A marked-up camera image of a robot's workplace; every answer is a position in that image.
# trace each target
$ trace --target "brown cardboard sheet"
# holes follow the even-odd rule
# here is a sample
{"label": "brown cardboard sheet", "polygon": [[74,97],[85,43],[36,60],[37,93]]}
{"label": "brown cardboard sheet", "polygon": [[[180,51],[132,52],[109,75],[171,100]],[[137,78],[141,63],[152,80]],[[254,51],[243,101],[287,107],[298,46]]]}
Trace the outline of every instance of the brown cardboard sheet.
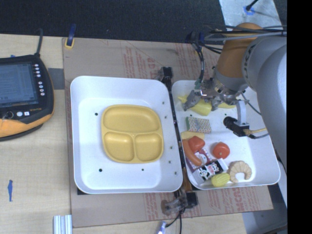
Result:
{"label": "brown cardboard sheet", "polygon": [[[218,54],[203,50],[209,78]],[[106,76],[150,79],[161,67],[172,67],[173,79],[196,80],[200,61],[190,44],[104,39],[75,39],[72,49],[63,47],[65,99],[68,134],[70,194],[73,227],[88,227],[149,220],[173,219],[161,210],[163,200],[173,193],[86,195],[74,181],[70,108],[70,84],[78,76]],[[196,191],[199,204],[182,217],[242,213],[273,208],[267,186]]]}

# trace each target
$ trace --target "sausage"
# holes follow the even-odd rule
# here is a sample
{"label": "sausage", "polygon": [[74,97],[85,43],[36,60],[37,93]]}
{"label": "sausage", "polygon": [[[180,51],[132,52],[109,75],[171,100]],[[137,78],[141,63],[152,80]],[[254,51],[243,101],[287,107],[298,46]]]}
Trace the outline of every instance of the sausage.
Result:
{"label": "sausage", "polygon": [[190,160],[190,162],[193,163],[195,166],[200,166],[201,160],[193,153],[187,139],[182,140],[182,146],[183,146],[184,154]]}

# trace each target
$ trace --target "wooden table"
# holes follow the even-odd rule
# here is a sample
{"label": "wooden table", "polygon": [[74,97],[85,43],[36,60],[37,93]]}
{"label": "wooden table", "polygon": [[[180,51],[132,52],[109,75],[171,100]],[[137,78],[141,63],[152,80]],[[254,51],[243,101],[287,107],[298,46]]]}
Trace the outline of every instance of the wooden table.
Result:
{"label": "wooden table", "polygon": [[[39,37],[0,34],[0,58],[34,54]],[[63,69],[62,38],[44,37],[41,59]],[[55,112],[37,131],[0,142],[0,233],[52,234],[53,216],[70,215],[64,90],[55,90]],[[13,181],[12,201],[8,184]],[[74,234],[153,234],[159,221],[73,228]],[[243,234],[242,214],[182,219],[182,233]],[[179,233],[179,221],[166,234]]]}

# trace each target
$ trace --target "robotic arm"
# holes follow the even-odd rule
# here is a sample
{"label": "robotic arm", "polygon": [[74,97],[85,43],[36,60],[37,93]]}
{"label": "robotic arm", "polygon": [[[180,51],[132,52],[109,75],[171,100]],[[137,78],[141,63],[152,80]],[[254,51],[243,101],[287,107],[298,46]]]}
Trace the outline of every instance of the robotic arm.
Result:
{"label": "robotic arm", "polygon": [[183,108],[186,111],[201,98],[212,104],[212,111],[223,102],[236,105],[238,119],[226,117],[223,123],[239,137],[246,136],[249,125],[244,107],[248,101],[237,97],[250,87],[257,94],[264,124],[287,171],[287,37],[284,33],[268,33],[253,23],[235,27],[224,43],[214,77],[197,80]]}

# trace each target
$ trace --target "red tomato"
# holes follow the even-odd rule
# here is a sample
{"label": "red tomato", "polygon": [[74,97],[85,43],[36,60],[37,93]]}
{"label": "red tomato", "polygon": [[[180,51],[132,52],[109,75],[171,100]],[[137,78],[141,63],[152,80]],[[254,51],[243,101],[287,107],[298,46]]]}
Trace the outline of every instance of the red tomato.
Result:
{"label": "red tomato", "polygon": [[205,141],[197,136],[193,136],[192,138],[189,138],[188,143],[193,153],[198,152],[205,145]]}
{"label": "red tomato", "polygon": [[219,142],[213,149],[213,155],[216,158],[225,159],[230,154],[230,148],[227,144]]}

